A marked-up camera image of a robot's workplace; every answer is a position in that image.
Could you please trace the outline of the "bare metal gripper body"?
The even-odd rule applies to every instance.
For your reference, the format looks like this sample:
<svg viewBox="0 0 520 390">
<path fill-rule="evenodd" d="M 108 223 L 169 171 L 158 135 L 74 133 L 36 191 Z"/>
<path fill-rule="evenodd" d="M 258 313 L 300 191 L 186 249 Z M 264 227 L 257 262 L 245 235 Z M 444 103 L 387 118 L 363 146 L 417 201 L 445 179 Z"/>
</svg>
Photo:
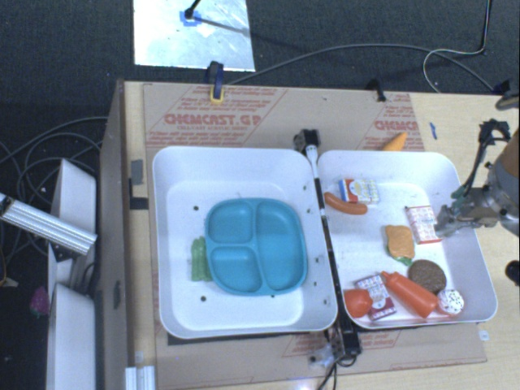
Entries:
<svg viewBox="0 0 520 390">
<path fill-rule="evenodd" d="M 497 187 L 472 188 L 461 197 L 457 221 L 473 228 L 491 228 L 498 223 L 513 228 L 513 195 Z"/>
</svg>

